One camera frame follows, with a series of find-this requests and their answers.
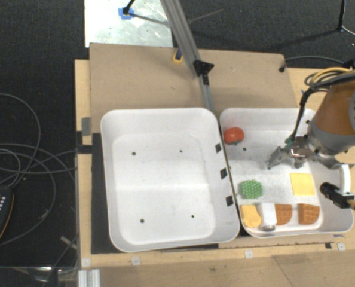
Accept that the red toy tomato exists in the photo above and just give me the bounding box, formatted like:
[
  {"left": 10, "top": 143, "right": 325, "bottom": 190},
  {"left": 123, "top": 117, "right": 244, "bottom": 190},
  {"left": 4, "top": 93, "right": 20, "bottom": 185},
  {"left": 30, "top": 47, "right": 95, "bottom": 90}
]
[{"left": 223, "top": 126, "right": 246, "bottom": 146}]

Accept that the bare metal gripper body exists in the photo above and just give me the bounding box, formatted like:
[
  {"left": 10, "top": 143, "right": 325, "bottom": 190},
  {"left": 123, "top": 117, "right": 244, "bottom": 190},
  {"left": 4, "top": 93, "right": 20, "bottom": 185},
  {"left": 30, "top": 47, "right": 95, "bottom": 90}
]
[{"left": 286, "top": 135, "right": 339, "bottom": 164}]

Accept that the yellow toy bread piece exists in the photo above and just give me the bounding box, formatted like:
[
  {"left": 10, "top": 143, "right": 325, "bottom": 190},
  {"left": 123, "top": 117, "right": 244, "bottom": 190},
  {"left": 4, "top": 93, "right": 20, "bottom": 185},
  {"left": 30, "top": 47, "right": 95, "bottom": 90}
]
[{"left": 240, "top": 204, "right": 262, "bottom": 228}]

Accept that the brown cardboard board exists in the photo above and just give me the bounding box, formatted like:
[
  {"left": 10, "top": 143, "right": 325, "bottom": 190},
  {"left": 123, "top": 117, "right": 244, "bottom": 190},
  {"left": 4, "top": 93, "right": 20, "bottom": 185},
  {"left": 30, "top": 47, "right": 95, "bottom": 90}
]
[{"left": 88, "top": 42, "right": 335, "bottom": 255}]

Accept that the white plastic tray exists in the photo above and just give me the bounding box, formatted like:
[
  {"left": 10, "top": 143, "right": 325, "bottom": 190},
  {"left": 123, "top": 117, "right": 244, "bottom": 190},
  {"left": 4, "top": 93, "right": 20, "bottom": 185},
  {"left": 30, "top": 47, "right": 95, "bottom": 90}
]
[
  {"left": 219, "top": 107, "right": 354, "bottom": 239},
  {"left": 100, "top": 107, "right": 241, "bottom": 254}
]

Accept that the white small can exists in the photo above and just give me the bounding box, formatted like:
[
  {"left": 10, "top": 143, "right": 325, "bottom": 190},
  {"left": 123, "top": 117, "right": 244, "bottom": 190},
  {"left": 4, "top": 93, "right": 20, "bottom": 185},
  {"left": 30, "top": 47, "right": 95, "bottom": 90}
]
[{"left": 259, "top": 201, "right": 278, "bottom": 232}]

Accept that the yellow toy cheese slice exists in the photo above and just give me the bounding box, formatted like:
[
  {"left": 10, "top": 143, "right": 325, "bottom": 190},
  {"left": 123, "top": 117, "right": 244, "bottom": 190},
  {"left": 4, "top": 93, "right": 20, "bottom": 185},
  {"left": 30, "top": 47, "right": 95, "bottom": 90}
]
[{"left": 289, "top": 172, "right": 316, "bottom": 197}]

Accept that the brown toy waffle piece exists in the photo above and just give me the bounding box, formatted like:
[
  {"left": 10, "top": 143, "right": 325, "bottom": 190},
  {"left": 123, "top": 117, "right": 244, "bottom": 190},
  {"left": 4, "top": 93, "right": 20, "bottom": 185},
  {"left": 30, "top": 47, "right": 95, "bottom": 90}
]
[
  {"left": 274, "top": 203, "right": 293, "bottom": 226},
  {"left": 297, "top": 203, "right": 320, "bottom": 226}
]

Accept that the black cylinder on white bracket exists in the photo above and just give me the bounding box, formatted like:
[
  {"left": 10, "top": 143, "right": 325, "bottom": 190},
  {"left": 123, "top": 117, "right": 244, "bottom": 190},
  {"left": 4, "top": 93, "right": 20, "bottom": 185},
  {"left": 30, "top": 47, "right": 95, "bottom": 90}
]
[{"left": 319, "top": 163, "right": 355, "bottom": 210}]

